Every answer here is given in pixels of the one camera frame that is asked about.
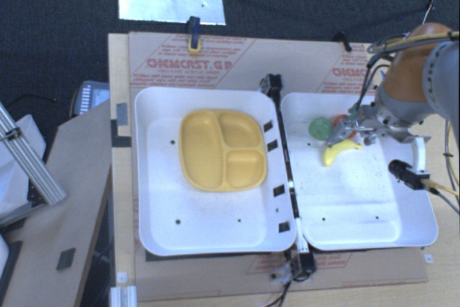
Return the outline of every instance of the yellow plastic plate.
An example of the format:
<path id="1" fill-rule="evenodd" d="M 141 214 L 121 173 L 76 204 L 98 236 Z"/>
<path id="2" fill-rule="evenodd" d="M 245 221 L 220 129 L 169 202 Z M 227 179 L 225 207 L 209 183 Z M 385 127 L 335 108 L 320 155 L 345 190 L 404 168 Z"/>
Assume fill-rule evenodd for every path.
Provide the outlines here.
<path id="1" fill-rule="evenodd" d="M 187 181 L 203 191 L 241 191 L 267 174 L 262 132 L 247 114 L 231 110 L 193 111 L 180 124 L 180 163 Z"/>

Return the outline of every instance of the black clip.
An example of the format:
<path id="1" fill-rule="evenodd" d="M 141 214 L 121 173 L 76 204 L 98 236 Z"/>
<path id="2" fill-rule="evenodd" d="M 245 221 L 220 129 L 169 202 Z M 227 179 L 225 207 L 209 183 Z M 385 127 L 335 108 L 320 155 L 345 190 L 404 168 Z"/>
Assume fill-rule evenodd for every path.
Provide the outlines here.
<path id="1" fill-rule="evenodd" d="M 348 42 L 348 39 L 346 38 L 346 35 L 342 31 L 338 31 L 334 37 L 332 37 L 331 41 L 339 41 L 344 44 L 345 50 L 347 52 L 351 52 L 352 48 L 350 46 L 350 43 Z"/>
<path id="2" fill-rule="evenodd" d="M 0 138 L 0 142 L 4 141 L 5 139 L 11 141 L 12 139 L 19 137 L 21 134 L 22 134 L 21 128 L 15 127 L 11 131 L 4 133 L 4 136 Z"/>
<path id="3" fill-rule="evenodd" d="M 192 34 L 188 40 L 188 52 L 190 54 L 198 54 L 201 49 L 200 17 L 191 16 L 185 25 L 185 31 Z"/>

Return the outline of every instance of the white plastic tray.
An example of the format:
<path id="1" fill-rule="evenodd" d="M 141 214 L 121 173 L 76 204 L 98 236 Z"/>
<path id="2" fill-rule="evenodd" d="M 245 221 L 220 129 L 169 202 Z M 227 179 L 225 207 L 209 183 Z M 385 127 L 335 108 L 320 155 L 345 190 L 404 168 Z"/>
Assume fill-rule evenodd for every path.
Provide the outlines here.
<path id="1" fill-rule="evenodd" d="M 215 193 L 187 182 L 180 166 L 180 122 L 199 109 L 240 111 L 254 118 L 262 132 L 272 122 L 264 140 L 277 140 L 278 148 L 267 153 L 267 177 L 261 185 Z M 148 251 L 162 256 L 278 252 L 292 245 L 295 222 L 277 115 L 269 98 L 249 91 L 151 87 L 137 95 L 134 114 L 139 235 Z M 274 196 L 280 185 L 285 192 Z"/>
<path id="2" fill-rule="evenodd" d="M 330 167 L 322 163 L 325 142 L 308 133 L 322 116 L 346 114 L 357 96 L 291 93 L 282 101 L 290 161 L 303 233 L 323 250 L 426 246 L 438 227 L 426 191 L 397 183 L 391 160 L 413 163 L 410 145 L 392 138 L 361 150 L 339 154 Z M 353 140 L 362 143 L 358 136 Z"/>

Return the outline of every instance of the green ball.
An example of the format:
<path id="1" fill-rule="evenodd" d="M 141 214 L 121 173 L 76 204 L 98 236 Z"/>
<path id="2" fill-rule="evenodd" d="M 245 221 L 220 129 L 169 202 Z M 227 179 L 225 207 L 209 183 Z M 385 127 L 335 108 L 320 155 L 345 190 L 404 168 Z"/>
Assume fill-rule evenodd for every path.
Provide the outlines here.
<path id="1" fill-rule="evenodd" d="M 313 138 L 326 141 L 332 133 L 332 123 L 326 118 L 317 118 L 311 122 L 308 131 Z"/>

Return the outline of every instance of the toy banana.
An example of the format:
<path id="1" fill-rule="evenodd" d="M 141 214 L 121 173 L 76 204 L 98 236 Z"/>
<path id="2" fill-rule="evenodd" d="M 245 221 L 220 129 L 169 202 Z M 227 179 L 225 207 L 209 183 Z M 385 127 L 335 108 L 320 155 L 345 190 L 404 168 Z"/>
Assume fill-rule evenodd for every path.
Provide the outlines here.
<path id="1" fill-rule="evenodd" d="M 336 156 L 345 150 L 349 149 L 361 149 L 362 145 L 351 141 L 350 139 L 344 139 L 341 142 L 336 143 L 335 145 L 332 145 L 331 147 L 326 147 L 323 153 L 323 164 L 325 166 L 330 166 L 334 160 L 336 159 Z"/>

